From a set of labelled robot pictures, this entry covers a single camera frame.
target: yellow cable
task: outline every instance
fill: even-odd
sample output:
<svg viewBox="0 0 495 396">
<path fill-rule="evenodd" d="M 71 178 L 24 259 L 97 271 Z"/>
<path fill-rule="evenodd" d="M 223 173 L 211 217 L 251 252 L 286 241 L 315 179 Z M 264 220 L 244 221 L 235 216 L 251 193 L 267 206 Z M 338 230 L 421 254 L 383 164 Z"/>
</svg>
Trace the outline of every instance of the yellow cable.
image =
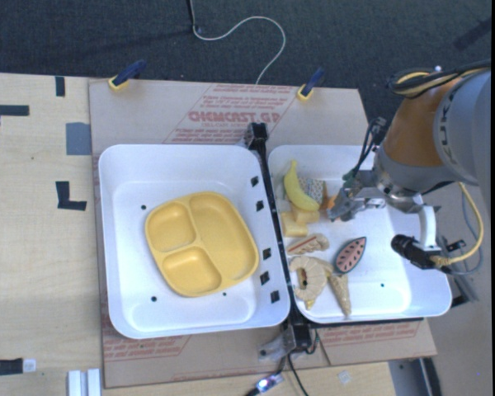
<svg viewBox="0 0 495 396">
<path fill-rule="evenodd" d="M 479 213 L 479 210 L 477 210 L 477 206 L 475 205 L 473 198 L 469 194 L 468 190 L 466 189 L 464 183 L 458 182 L 460 189 L 462 190 L 462 193 L 465 195 L 467 201 L 469 202 L 469 206 L 471 207 L 471 210 L 473 210 L 475 217 L 477 218 L 477 223 L 478 223 L 478 238 L 473 247 L 467 251 L 465 254 L 459 256 L 459 257 L 453 257 L 453 258 L 448 258 L 448 257 L 440 257 L 440 256 L 431 256 L 431 261 L 433 261 L 437 267 L 442 267 L 442 266 L 450 266 L 454 262 L 459 262 L 463 261 L 469 257 L 471 257 L 474 253 L 476 253 L 482 244 L 482 240 L 484 237 L 484 225 L 482 222 L 482 216 Z"/>
</svg>

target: white tray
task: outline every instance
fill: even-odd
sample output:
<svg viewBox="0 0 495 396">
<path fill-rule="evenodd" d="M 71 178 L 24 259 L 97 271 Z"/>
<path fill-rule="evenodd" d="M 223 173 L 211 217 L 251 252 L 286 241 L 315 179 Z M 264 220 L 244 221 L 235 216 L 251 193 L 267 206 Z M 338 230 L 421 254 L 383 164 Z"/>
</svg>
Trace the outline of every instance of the white tray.
<svg viewBox="0 0 495 396">
<path fill-rule="evenodd" d="M 254 154 L 231 145 L 116 145 L 101 155 L 99 177 L 108 307 L 121 334 L 165 337 L 270 327 L 285 320 L 290 297 Z M 231 200 L 261 258 L 245 281 L 224 292 L 188 298 L 163 279 L 150 254 L 144 222 L 154 207 L 200 191 Z"/>
<path fill-rule="evenodd" d="M 288 210 L 284 197 L 283 176 L 290 160 L 298 162 L 298 174 L 326 181 L 328 194 L 337 193 L 342 176 L 353 168 L 361 147 L 289 145 L 275 148 L 269 156 L 269 169 L 278 211 Z M 371 168 L 370 155 L 362 168 Z M 365 254 L 348 276 L 352 313 L 345 318 L 329 285 L 310 310 L 297 299 L 301 313 L 315 323 L 340 323 L 432 317 L 445 313 L 451 303 L 447 277 L 437 270 L 421 270 L 400 257 L 390 247 L 394 235 L 401 233 L 419 238 L 417 214 L 402 214 L 386 207 L 357 213 L 356 218 L 330 222 L 326 213 L 321 221 L 309 226 L 309 233 L 323 233 L 330 242 L 326 251 L 308 255 L 333 262 L 339 250 L 353 238 L 366 236 Z M 294 242 L 284 238 L 285 246 Z M 297 275 L 291 273 L 293 285 Z"/>
</svg>

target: banana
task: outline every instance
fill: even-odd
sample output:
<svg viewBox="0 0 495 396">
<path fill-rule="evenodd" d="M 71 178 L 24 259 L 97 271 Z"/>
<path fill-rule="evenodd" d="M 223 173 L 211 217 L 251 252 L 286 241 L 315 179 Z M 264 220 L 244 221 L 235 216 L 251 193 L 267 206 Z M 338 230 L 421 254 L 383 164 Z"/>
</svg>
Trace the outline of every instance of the banana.
<svg viewBox="0 0 495 396">
<path fill-rule="evenodd" d="M 303 189 L 300 187 L 299 178 L 297 177 L 296 160 L 291 160 L 290 169 L 284 176 L 284 189 L 292 204 L 295 204 L 300 209 L 306 211 L 319 210 L 319 203 L 314 198 L 304 193 Z"/>
</svg>

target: black carpet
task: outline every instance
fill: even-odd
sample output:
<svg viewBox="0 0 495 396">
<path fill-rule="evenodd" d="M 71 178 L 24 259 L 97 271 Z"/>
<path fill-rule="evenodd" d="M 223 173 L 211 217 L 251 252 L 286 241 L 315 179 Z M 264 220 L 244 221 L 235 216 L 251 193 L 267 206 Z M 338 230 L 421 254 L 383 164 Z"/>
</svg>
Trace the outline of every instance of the black carpet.
<svg viewBox="0 0 495 396">
<path fill-rule="evenodd" d="M 492 0 L 193 0 L 201 34 L 250 16 L 285 31 L 261 84 L 358 88 L 369 118 L 400 102 L 386 79 L 406 68 L 453 68 L 491 58 Z M 146 59 L 141 78 L 255 83 L 281 47 L 268 21 L 228 38 L 191 33 L 186 0 L 0 0 L 0 72 L 111 77 Z"/>
</svg>

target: white cable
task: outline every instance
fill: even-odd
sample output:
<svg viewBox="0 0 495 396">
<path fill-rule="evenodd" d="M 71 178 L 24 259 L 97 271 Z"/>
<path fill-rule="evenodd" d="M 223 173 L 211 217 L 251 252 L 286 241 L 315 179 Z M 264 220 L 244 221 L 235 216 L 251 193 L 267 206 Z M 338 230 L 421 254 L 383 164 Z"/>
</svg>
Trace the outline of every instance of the white cable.
<svg viewBox="0 0 495 396">
<path fill-rule="evenodd" d="M 194 7 L 192 5 L 192 0 L 189 0 L 189 4 L 191 6 L 191 17 L 192 17 L 193 22 L 194 22 L 194 24 L 192 26 L 192 32 L 193 32 L 193 34 L 197 38 L 199 38 L 200 40 L 203 40 L 203 41 L 217 41 L 217 40 L 222 40 L 223 38 L 225 38 L 228 35 L 232 34 L 242 24 L 244 24 L 246 22 L 249 22 L 249 21 L 255 21 L 255 20 L 269 21 L 273 25 L 275 25 L 277 28 L 279 28 L 280 34 L 282 35 L 282 45 L 280 46 L 280 49 L 277 52 L 277 54 L 275 55 L 275 57 L 273 59 L 271 59 L 270 63 L 268 63 L 266 65 L 266 67 L 262 70 L 262 72 L 260 73 L 260 75 L 258 75 L 258 78 L 257 78 L 257 80 L 255 82 L 255 84 L 258 85 L 258 83 L 260 82 L 260 80 L 261 80 L 262 76 L 264 75 L 264 73 L 266 73 L 266 71 L 270 68 L 270 66 L 281 56 L 282 52 L 284 51 L 284 48 L 286 46 L 286 33 L 284 32 L 284 29 L 282 28 L 282 26 L 279 25 L 278 22 L 274 21 L 270 17 L 266 17 L 266 16 L 250 16 L 250 17 L 244 19 L 243 21 L 240 21 L 237 25 L 235 25 L 233 28 L 231 28 L 229 31 L 227 31 L 223 35 L 216 36 L 216 37 L 204 37 L 204 36 L 200 35 L 198 33 L 198 31 L 196 30 L 196 17 L 195 17 Z"/>
</svg>

